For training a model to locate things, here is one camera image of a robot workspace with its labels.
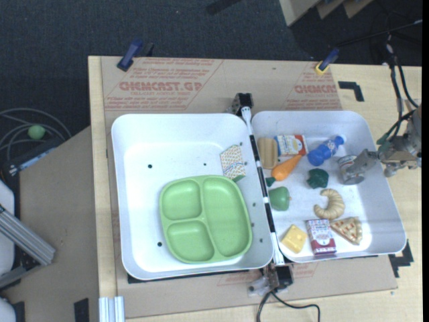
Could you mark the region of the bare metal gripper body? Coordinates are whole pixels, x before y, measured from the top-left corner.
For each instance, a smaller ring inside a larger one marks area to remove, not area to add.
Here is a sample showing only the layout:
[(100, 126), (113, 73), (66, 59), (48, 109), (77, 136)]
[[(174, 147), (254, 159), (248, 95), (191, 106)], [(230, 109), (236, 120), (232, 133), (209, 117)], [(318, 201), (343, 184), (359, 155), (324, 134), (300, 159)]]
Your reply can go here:
[(405, 133), (394, 136), (379, 148), (379, 159), (385, 165), (396, 167), (421, 167), (421, 137)]

